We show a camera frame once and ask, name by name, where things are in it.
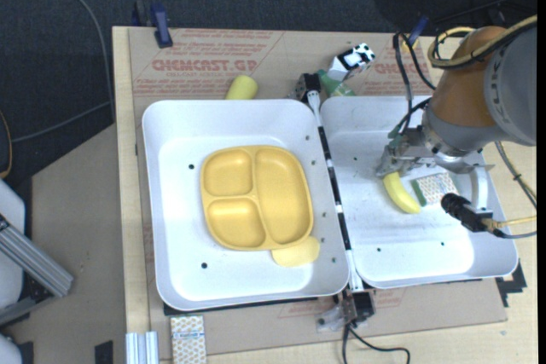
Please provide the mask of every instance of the toy banana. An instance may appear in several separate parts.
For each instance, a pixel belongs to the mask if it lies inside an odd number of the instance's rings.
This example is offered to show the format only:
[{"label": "toy banana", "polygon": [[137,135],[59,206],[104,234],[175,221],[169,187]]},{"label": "toy banana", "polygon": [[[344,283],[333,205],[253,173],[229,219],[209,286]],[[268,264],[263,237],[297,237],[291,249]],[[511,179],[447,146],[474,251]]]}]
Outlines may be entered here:
[{"label": "toy banana", "polygon": [[404,212],[417,214],[421,207],[410,193],[407,192],[397,171],[387,173],[383,177],[383,185],[392,201]]}]

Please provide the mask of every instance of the black connector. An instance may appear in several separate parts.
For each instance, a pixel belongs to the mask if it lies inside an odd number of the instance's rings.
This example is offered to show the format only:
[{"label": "black connector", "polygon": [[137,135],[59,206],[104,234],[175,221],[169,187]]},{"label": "black connector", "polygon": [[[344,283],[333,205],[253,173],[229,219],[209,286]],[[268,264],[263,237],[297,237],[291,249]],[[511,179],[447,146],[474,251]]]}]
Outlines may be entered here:
[{"label": "black connector", "polygon": [[491,211],[477,211],[472,207],[468,199],[454,193],[447,193],[442,198],[441,205],[445,212],[459,220],[462,226],[472,232],[486,231],[487,226],[483,223],[483,220],[493,217]]}]

